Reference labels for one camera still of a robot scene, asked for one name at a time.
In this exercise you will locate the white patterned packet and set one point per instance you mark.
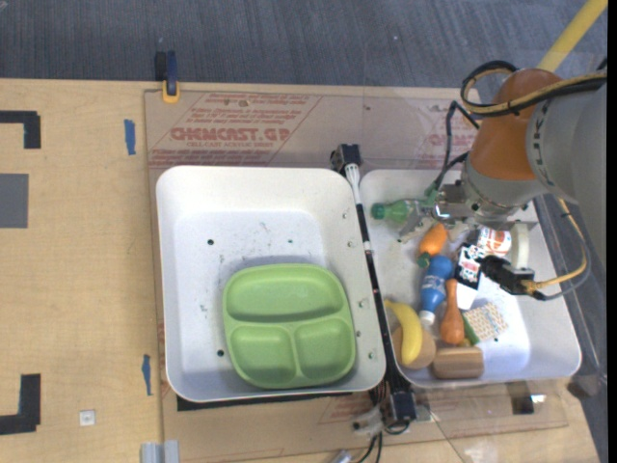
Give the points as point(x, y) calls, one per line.
point(488, 321)

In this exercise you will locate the orange and white can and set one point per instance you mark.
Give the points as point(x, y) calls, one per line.
point(496, 241)

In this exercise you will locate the orange carrot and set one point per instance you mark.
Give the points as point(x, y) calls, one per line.
point(433, 241)

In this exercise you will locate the yellow banana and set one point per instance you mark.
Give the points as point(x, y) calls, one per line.
point(410, 331)

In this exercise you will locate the thin black and white rod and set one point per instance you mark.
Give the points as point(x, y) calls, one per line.
point(371, 258)

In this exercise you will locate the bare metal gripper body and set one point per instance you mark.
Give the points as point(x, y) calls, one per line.
point(458, 203)

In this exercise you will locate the green divided plate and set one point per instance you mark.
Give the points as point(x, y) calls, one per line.
point(284, 326)

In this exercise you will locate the green clear plastic bottle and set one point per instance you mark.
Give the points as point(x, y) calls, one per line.
point(397, 210)

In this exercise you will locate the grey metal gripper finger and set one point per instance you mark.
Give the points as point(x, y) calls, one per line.
point(415, 224)

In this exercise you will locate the blue bottle with white cap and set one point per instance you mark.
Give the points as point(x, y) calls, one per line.
point(435, 282)

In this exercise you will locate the orange pin-shaped toy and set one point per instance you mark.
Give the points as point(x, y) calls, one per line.
point(452, 326)

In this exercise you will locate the brown cardboard board red print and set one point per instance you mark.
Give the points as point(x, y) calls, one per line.
point(250, 128)

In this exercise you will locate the brown bread loaf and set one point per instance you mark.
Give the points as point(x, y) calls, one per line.
point(458, 363)

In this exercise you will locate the white and black carton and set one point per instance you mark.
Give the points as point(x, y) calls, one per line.
point(468, 268)

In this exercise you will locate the brown round bread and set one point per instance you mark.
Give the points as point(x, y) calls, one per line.
point(428, 352)

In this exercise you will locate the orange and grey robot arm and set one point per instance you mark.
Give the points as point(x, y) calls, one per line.
point(501, 133)

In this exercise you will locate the white plastic tray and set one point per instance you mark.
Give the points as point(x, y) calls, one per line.
point(530, 335)
point(202, 258)

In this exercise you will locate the black cylinder on white bracket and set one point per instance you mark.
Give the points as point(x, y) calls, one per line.
point(506, 273)

